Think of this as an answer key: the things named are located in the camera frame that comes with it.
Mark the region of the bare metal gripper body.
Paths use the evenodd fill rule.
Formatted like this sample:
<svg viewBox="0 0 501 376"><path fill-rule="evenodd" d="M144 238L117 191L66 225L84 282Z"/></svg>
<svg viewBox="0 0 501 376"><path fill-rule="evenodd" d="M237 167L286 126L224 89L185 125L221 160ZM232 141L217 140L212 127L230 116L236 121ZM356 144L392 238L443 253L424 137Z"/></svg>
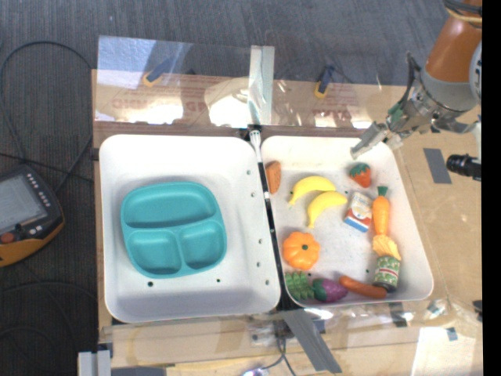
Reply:
<svg viewBox="0 0 501 376"><path fill-rule="evenodd" d="M445 108L424 89L406 93L387 113L386 125L394 135L427 132L445 114Z"/></svg>

